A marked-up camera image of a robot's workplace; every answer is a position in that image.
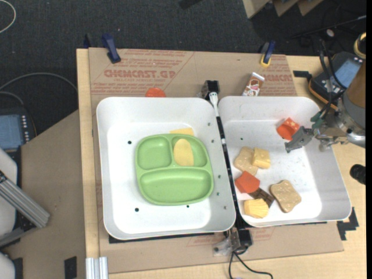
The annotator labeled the yellow oval biscuit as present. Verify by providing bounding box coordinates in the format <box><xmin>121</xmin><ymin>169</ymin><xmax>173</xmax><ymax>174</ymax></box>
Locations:
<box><xmin>173</xmin><ymin>138</ymin><xmax>195</xmax><ymax>166</ymax></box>

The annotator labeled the white plastic tray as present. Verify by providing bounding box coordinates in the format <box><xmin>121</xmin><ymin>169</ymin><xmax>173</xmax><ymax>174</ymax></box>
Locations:
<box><xmin>95</xmin><ymin>96</ymin><xmax>237</xmax><ymax>241</ymax></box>
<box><xmin>217</xmin><ymin>95</ymin><xmax>353</xmax><ymax>228</ymax></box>

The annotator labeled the yellow ridged toy piece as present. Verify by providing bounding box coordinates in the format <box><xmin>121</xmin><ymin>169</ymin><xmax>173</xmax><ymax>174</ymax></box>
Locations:
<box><xmin>243</xmin><ymin>198</ymin><xmax>270</xmax><ymax>219</ymax></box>

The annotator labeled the red packet with yellow stars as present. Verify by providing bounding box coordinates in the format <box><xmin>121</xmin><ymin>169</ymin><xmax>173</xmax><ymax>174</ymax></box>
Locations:
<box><xmin>276</xmin><ymin>117</ymin><xmax>302</xmax><ymax>142</ymax></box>

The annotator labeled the green divided plate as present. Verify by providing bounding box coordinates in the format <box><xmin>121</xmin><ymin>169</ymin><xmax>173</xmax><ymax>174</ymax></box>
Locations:
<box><xmin>134</xmin><ymin>133</ymin><xmax>214</xmax><ymax>206</ymax></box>

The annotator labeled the orange toy wedge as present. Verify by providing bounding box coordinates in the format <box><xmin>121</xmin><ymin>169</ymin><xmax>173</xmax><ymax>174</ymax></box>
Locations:
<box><xmin>234</xmin><ymin>170</ymin><xmax>260</xmax><ymax>195</ymax></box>

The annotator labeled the orange round toy piece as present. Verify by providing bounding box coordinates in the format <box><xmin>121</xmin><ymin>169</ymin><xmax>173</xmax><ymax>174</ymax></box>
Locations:
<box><xmin>145</xmin><ymin>87</ymin><xmax>167</xmax><ymax>98</ymax></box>

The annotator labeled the flat yellow cheese slice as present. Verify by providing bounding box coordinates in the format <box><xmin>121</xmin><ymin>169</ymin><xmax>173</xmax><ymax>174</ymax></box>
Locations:
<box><xmin>169</xmin><ymin>127</ymin><xmax>195</xmax><ymax>137</ymax></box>

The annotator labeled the thin black and white rod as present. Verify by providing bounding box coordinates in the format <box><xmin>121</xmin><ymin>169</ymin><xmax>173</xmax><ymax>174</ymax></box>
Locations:
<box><xmin>209</xmin><ymin>92</ymin><xmax>241</xmax><ymax>230</ymax></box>

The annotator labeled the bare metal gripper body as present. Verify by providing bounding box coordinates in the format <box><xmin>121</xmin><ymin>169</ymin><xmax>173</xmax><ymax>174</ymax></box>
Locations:
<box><xmin>312</xmin><ymin>117</ymin><xmax>366</xmax><ymax>149</ymax></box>

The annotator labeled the brown chocolate bar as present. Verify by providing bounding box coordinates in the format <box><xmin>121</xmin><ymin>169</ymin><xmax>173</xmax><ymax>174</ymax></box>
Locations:
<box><xmin>248</xmin><ymin>187</ymin><xmax>276</xmax><ymax>209</ymax></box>

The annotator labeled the brown and white carton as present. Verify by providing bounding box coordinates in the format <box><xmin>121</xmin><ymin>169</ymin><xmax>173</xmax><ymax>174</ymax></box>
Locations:
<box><xmin>241</xmin><ymin>71</ymin><xmax>266</xmax><ymax>97</ymax></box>

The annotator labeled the brown cardboard board red print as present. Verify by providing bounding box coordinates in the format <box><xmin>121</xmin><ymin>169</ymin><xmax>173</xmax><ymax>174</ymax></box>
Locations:
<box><xmin>88</xmin><ymin>47</ymin><xmax>345</xmax><ymax>274</ymax></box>

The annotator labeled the tan bread slice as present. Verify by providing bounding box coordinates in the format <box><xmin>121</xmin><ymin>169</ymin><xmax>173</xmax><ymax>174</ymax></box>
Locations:
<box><xmin>269</xmin><ymin>179</ymin><xmax>302</xmax><ymax>214</ymax></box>
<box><xmin>233</xmin><ymin>146</ymin><xmax>259</xmax><ymax>176</ymax></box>

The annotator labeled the yellow cheese wedge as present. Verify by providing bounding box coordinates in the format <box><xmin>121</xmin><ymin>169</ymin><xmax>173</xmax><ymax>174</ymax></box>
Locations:
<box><xmin>251</xmin><ymin>147</ymin><xmax>271</xmax><ymax>169</ymax></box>

